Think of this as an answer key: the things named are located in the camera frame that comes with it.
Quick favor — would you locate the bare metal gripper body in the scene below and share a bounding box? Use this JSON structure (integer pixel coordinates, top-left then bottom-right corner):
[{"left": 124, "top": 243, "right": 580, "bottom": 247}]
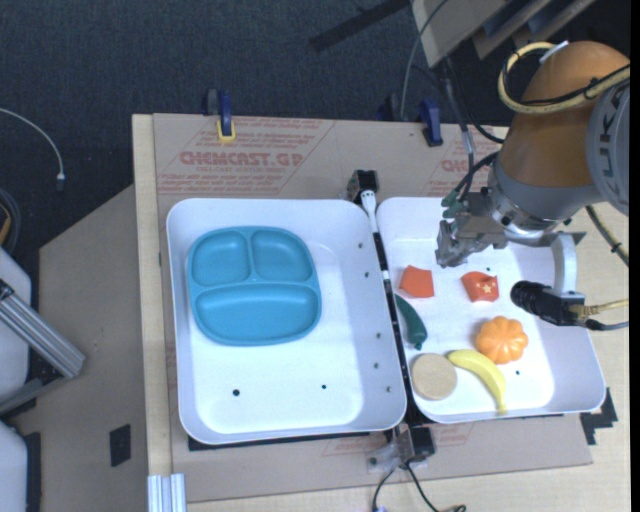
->
[{"left": 451, "top": 191, "right": 559, "bottom": 252}]

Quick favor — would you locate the orange piece with yellow star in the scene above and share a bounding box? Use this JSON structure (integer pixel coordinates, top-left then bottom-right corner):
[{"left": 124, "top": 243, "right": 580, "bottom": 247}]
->
[{"left": 460, "top": 270, "right": 500, "bottom": 304}]

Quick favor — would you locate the orange wedge piece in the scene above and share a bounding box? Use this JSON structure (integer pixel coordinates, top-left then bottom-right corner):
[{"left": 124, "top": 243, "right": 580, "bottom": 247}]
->
[{"left": 398, "top": 264, "right": 436, "bottom": 299}]

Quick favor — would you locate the thin black and white rod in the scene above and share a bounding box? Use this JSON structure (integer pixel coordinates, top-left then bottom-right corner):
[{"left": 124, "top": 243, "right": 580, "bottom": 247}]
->
[{"left": 360, "top": 191, "right": 414, "bottom": 427}]

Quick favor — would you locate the green chili pepper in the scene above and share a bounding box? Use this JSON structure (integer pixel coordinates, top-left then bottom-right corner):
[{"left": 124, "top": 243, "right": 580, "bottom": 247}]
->
[{"left": 393, "top": 293, "right": 429, "bottom": 351}]

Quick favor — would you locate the orange pumpkin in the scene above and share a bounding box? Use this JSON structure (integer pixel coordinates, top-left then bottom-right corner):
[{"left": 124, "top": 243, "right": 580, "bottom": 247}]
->
[{"left": 474, "top": 315, "right": 530, "bottom": 365}]

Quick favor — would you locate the yellow banana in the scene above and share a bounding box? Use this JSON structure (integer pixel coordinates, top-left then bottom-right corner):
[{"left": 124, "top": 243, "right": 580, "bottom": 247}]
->
[{"left": 446, "top": 348, "right": 508, "bottom": 416}]

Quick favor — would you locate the tan round biscuit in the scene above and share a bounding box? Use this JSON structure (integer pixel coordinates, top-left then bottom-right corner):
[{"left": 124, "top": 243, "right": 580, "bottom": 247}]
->
[{"left": 410, "top": 352, "right": 458, "bottom": 401}]

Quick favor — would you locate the white plastic tray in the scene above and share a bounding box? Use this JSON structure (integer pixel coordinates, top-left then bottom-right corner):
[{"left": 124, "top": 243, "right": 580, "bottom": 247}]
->
[
  {"left": 374, "top": 196, "right": 607, "bottom": 425},
  {"left": 165, "top": 197, "right": 408, "bottom": 445}
]

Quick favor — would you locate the brown cardboard board red print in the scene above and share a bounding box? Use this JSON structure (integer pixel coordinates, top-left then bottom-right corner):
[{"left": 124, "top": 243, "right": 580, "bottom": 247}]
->
[{"left": 152, "top": 112, "right": 595, "bottom": 504}]

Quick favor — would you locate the blue divided plate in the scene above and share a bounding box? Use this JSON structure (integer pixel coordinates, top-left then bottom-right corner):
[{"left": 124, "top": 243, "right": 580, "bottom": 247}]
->
[{"left": 187, "top": 226, "right": 322, "bottom": 347}]

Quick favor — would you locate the black cylinder on white bracket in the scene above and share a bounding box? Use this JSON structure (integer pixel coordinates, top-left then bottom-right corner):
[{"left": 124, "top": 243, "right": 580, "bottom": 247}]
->
[{"left": 509, "top": 230, "right": 587, "bottom": 327}]

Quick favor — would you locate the black block with thin wires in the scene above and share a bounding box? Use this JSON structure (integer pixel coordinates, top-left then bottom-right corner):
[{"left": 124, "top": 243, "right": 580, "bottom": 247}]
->
[
  {"left": 366, "top": 424, "right": 437, "bottom": 472},
  {"left": 348, "top": 169, "right": 379, "bottom": 200}
]

